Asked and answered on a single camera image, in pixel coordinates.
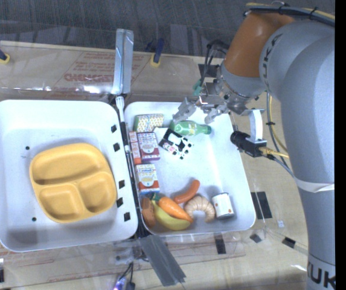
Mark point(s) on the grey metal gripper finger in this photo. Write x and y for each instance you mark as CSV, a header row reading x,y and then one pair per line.
x,y
212,114
184,110

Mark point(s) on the beige croissant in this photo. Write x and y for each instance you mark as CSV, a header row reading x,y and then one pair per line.
x,y
200,207

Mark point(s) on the yellow banana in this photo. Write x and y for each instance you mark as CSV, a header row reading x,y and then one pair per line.
x,y
169,220

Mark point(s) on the orange narrow carton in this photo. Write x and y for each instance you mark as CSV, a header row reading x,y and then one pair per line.
x,y
135,148

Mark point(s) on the green and yellow packet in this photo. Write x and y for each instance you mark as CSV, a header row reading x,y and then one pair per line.
x,y
148,122

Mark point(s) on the green clear plastic bottle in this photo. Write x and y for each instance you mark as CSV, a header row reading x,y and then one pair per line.
x,y
190,128

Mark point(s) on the orange sausage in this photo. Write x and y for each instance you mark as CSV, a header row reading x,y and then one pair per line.
x,y
187,192

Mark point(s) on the brown bread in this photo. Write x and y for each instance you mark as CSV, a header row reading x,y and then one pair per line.
x,y
148,213

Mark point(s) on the maroon and white carton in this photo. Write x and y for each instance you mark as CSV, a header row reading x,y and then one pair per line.
x,y
148,146

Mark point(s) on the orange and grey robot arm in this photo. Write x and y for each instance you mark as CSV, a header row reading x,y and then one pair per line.
x,y
305,101

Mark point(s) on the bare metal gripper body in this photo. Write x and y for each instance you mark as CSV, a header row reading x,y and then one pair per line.
x,y
221,97

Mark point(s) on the yellow divided plate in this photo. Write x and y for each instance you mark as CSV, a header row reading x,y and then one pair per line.
x,y
73,181

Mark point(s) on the orange and white carton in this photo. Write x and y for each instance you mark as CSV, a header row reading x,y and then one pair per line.
x,y
147,178

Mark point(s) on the black and white cow carton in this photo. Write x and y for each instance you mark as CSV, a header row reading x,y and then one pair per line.
x,y
175,145

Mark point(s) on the orange carrot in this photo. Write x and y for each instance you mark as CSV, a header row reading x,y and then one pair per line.
x,y
174,208

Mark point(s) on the white small can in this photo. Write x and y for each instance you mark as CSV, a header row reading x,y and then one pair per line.
x,y
223,205

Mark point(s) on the black cylinder on white bracket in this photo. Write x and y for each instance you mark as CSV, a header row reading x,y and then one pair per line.
x,y
248,142

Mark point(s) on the brown cardboard board red print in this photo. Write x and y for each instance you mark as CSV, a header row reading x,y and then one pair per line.
x,y
55,68

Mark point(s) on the white plastic tray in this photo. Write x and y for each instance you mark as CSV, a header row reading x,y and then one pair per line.
x,y
12,174
221,168

